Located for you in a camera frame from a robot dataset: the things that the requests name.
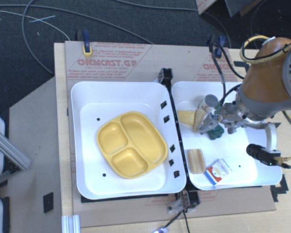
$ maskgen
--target small box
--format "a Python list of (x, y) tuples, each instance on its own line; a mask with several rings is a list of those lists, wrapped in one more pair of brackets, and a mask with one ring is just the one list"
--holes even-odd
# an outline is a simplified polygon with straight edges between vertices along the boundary
[(212, 184), (217, 184), (231, 172), (232, 169), (228, 166), (225, 160), (220, 159), (206, 169), (205, 175), (208, 177)]

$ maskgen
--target yellow plate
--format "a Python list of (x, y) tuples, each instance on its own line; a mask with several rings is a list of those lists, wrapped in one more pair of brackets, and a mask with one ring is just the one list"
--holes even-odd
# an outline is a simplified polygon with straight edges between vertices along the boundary
[(97, 143), (114, 171), (123, 178), (137, 178), (162, 163), (168, 148), (152, 122), (139, 112), (127, 112), (98, 130)]

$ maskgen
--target brown cylinder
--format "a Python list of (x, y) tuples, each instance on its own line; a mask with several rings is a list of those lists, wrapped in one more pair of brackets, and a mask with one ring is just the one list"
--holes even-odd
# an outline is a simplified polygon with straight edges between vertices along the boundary
[[(291, 40), (283, 37), (266, 42), (256, 57), (272, 54)], [(290, 99), (282, 80), (282, 66), (286, 53), (267, 62), (252, 64), (242, 84), (243, 93), (250, 99), (260, 102), (283, 102)]]

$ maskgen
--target white tray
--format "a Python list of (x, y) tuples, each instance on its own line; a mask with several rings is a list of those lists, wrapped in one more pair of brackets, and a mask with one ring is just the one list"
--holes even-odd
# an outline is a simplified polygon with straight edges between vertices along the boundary
[[(161, 108), (164, 101), (167, 105)], [(84, 197), (97, 200), (170, 194), (184, 188), (186, 174), (169, 93), (164, 86), (154, 82), (79, 82), (71, 89), (71, 102), (77, 187)], [(116, 174), (96, 142), (96, 134), (103, 124), (129, 111), (147, 116), (168, 148), (175, 148), (174, 151), (168, 150), (163, 163), (135, 179)], [(165, 123), (166, 116), (169, 116), (169, 121)]]
[[(238, 83), (227, 83), (228, 91)], [(177, 82), (172, 87), (172, 94), (177, 110), (195, 110), (207, 94), (222, 98), (223, 86), (218, 82)], [(235, 92), (231, 93), (226, 102), (235, 100)], [(232, 173), (213, 185), (204, 174), (193, 174), (189, 170), (189, 178), (194, 186), (201, 190), (213, 190), (232, 187), (274, 185), (282, 178), (281, 167), (267, 166), (253, 159), (246, 153), (250, 143), (266, 146), (265, 130), (237, 128), (234, 134), (227, 130), (221, 138), (210, 140), (207, 133), (194, 133), (192, 127), (179, 123), (183, 147), (187, 156), (190, 149), (201, 149), (206, 168), (218, 159), (223, 158), (232, 168)]]

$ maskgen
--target wooden table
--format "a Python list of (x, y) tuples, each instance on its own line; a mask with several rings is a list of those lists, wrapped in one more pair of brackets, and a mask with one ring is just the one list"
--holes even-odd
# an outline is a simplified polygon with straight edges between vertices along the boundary
[[(248, 50), (248, 57), (254, 56), (257, 51)], [(241, 61), (239, 50), (229, 50), (233, 61)], [(54, 45), (55, 55), (55, 78), (57, 94), (57, 114), (59, 133), (59, 158), (61, 177), (61, 198), (62, 215), (73, 215), (72, 184), (70, 169), (70, 146), (69, 146), (69, 126), (67, 117), (67, 87), (65, 69), (65, 44), (56, 43)], [(245, 75), (244, 68), (239, 68), (238, 72)], [(277, 129), (278, 144), (282, 156), (291, 156), (291, 126), (281, 113), (278, 113), (272, 121), (282, 122)], [(284, 169), (289, 191), (279, 195), (279, 202), (276, 203), (276, 210), (271, 212), (237, 214), (230, 216), (210, 216), (189, 218), (190, 231), (193, 232), (216, 232), (216, 233), (239, 233), (239, 232), (290, 232), (291, 233), (291, 169)], [(168, 221), (153, 221), (145, 223), (121, 224), (102, 227), (82, 228), (82, 233), (151, 233), (164, 226)], [(186, 232), (185, 220), (179, 218), (169, 227), (170, 232)]]

